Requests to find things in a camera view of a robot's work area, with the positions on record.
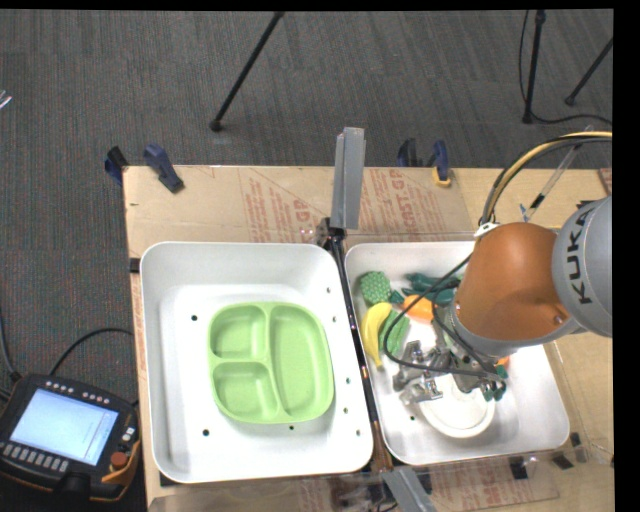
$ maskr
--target table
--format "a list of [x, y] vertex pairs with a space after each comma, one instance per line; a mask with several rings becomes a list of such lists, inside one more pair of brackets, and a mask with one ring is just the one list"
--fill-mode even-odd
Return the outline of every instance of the table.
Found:
[[[185, 188], [172, 194], [150, 167], [123, 170], [124, 207], [132, 268], [154, 243], [173, 241], [309, 243], [331, 210], [332, 167], [174, 166]], [[347, 243], [421, 240], [460, 236], [475, 230], [484, 200], [498, 169], [454, 169], [449, 188], [436, 186], [432, 169], [365, 168], [360, 230]], [[520, 220], [519, 204], [528, 205], [553, 171], [528, 169], [507, 187], [496, 208], [500, 222]], [[596, 170], [569, 170], [547, 196], [534, 221], [559, 227], [583, 200], [604, 197], [607, 190]], [[161, 485], [148, 431], [149, 408], [144, 357], [140, 276], [131, 273], [136, 333], [145, 486], [152, 511], [216, 510], [325, 511], [340, 485], [353, 492], [349, 479], [303, 478], [292, 481], [237, 482], [230, 485]], [[483, 475], [474, 464], [458, 464], [433, 473], [432, 501], [439, 511], [499, 507], [505, 511], [600, 511], [614, 508], [612, 340], [591, 333], [572, 335], [545, 346], [561, 391], [572, 432], [559, 453], [527, 455], [527, 486], [500, 476], [486, 462]], [[550, 462], [572, 467], [560, 469]], [[583, 456], [587, 462], [580, 462]], [[488, 474], [493, 480], [487, 480]]]

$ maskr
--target gray floor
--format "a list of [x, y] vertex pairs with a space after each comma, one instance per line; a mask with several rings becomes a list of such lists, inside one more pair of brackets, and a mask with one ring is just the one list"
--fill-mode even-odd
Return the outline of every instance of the gray floor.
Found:
[[[367, 166], [395, 165], [415, 138], [424, 160], [443, 139], [452, 167], [503, 167], [548, 138], [611, 129], [613, 52], [575, 106], [564, 98], [613, 36], [613, 9], [546, 11], [532, 111], [572, 117], [557, 123], [522, 122], [525, 13], [289, 12], [213, 133], [271, 12], [0, 9], [0, 90], [13, 96], [0, 110], [0, 307], [16, 369], [45, 373], [85, 333], [132, 326], [122, 190], [104, 171], [113, 146], [131, 164], [156, 142], [174, 164], [333, 165], [336, 135], [354, 126]], [[612, 166], [610, 146], [590, 146], [574, 167]], [[96, 336], [58, 374], [133, 400], [132, 339]], [[121, 503], [91, 510], [143, 504], [138, 474]], [[0, 511], [53, 510], [65, 509], [0, 480]]]

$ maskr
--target yellow banana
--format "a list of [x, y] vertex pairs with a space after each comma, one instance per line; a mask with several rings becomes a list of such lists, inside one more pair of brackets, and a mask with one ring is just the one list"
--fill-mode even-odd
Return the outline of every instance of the yellow banana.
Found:
[[378, 333], [382, 328], [382, 324], [391, 313], [392, 305], [390, 302], [378, 302], [365, 311], [362, 317], [362, 325], [360, 335], [362, 336], [362, 346], [366, 354], [369, 354], [376, 364], [377, 368], [382, 366], [380, 355], [378, 353]]

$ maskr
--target green divided plate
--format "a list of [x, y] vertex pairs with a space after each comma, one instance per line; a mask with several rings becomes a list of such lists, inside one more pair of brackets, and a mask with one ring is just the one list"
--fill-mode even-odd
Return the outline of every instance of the green divided plate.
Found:
[[209, 368], [216, 404], [248, 423], [291, 423], [324, 414], [333, 368], [320, 320], [286, 302], [220, 309], [209, 325]]

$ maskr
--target black pole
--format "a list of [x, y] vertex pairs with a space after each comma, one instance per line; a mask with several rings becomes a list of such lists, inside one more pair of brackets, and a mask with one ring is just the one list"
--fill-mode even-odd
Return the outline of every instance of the black pole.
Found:
[[280, 18], [284, 16], [284, 13], [285, 11], [275, 11], [273, 13], [273, 17], [271, 18], [271, 21], [269, 22], [267, 29], [262, 34], [262, 37], [258, 41], [257, 46], [255, 47], [255, 49], [253, 50], [253, 53], [249, 57], [249, 60], [245, 64], [242, 72], [240, 73], [240, 76], [236, 80], [236, 83], [231, 88], [231, 91], [229, 92], [227, 99], [224, 100], [224, 103], [222, 104], [222, 107], [218, 111], [218, 114], [216, 115], [215, 119], [209, 123], [209, 128], [211, 128], [214, 132], [219, 132], [220, 130], [222, 130], [221, 121], [222, 121], [222, 118], [224, 117], [225, 112], [231, 105], [231, 102], [233, 101], [233, 98], [235, 97], [236, 93], [240, 90], [240, 87], [242, 86], [242, 82], [244, 82], [244, 79], [249, 74], [249, 71], [251, 71], [251, 68], [253, 67], [254, 62], [256, 61], [256, 59], [260, 55], [260, 52], [262, 51], [262, 48], [264, 48], [264, 45], [267, 44], [267, 41], [269, 40], [269, 36], [271, 35], [271, 32], [273, 32], [273, 29], [276, 28], [278, 21], [280, 20]]
[[525, 124], [531, 124], [533, 117], [531, 114], [531, 104], [533, 103], [533, 86], [536, 81], [536, 69], [538, 67], [538, 53], [540, 51], [540, 36], [542, 35], [542, 24], [547, 19], [544, 14], [544, 9], [538, 9], [536, 11], [536, 32], [533, 36], [533, 52], [531, 54], [531, 68], [529, 70], [529, 87], [527, 89], [527, 97], [525, 100], [524, 115], [522, 116], [522, 122]]
[[600, 52], [600, 55], [598, 55], [598, 57], [593, 62], [593, 64], [591, 64], [591, 67], [582, 77], [582, 80], [580, 80], [580, 83], [576, 85], [576, 88], [573, 90], [573, 92], [565, 98], [564, 102], [567, 105], [569, 105], [570, 107], [573, 107], [576, 104], [576, 96], [582, 90], [582, 88], [584, 87], [584, 84], [586, 84], [589, 78], [591, 78], [591, 75], [593, 75], [593, 72], [600, 65], [600, 63], [602, 62], [602, 59], [606, 57], [607, 53], [609, 53], [609, 50], [611, 50], [611, 48], [613, 48], [613, 37], [609, 40], [609, 42], [607, 43], [607, 46], [605, 46], [604, 49]]

